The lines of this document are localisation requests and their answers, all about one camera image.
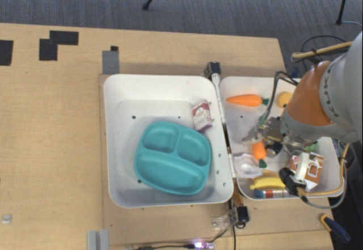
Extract black block with thin wires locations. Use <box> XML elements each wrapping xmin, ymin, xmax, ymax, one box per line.
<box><xmin>206</xmin><ymin>61</ymin><xmax>222</xmax><ymax>76</ymax></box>
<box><xmin>236</xmin><ymin>205</ymin><xmax>251</xmax><ymax>229</ymax></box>

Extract yellow round toy fruit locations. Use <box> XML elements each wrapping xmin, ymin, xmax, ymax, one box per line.
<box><xmin>276</xmin><ymin>91</ymin><xmax>293</xmax><ymax>109</ymax></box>

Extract black cylinder on white bracket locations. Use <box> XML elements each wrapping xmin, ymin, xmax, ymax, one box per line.
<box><xmin>278</xmin><ymin>151</ymin><xmax>310</xmax><ymax>196</ymax></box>

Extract yellow banana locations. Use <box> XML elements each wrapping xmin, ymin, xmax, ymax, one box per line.
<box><xmin>249</xmin><ymin>176</ymin><xmax>287</xmax><ymax>191</ymax></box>

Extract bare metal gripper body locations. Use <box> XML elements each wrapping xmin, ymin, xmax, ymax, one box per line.
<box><xmin>261</xmin><ymin>116</ymin><xmax>309</xmax><ymax>156</ymax></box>

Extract pink and white carton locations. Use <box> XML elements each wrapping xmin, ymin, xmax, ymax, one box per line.
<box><xmin>191</xmin><ymin>99</ymin><xmax>214</xmax><ymax>133</ymax></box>

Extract blue and red can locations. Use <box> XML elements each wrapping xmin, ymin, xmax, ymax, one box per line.
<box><xmin>252</xmin><ymin>188</ymin><xmax>290</xmax><ymax>199</ymax></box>

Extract small orange carrot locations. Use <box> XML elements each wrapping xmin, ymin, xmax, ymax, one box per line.
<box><xmin>251</xmin><ymin>141</ymin><xmax>268</xmax><ymax>169</ymax></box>

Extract teal divided plate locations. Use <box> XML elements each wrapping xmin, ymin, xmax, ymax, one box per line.
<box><xmin>133</xmin><ymin>121</ymin><xmax>213</xmax><ymax>197</ymax></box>

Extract thin black and white rod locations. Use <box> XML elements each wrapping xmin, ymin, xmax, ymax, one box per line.
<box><xmin>210</xmin><ymin>72</ymin><xmax>237</xmax><ymax>179</ymax></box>

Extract brown and white carton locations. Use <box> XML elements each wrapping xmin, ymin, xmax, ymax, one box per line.
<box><xmin>285</xmin><ymin>150</ymin><xmax>325</xmax><ymax>193</ymax></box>

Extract large orange carrot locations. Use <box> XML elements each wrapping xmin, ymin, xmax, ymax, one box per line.
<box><xmin>225</xmin><ymin>94</ymin><xmax>270</xmax><ymax>108</ymax></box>

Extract white plastic tray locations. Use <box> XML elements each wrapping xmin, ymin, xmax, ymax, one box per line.
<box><xmin>103</xmin><ymin>73</ymin><xmax>235</xmax><ymax>209</ymax></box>
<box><xmin>219</xmin><ymin>75</ymin><xmax>346</xmax><ymax>201</ymax></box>

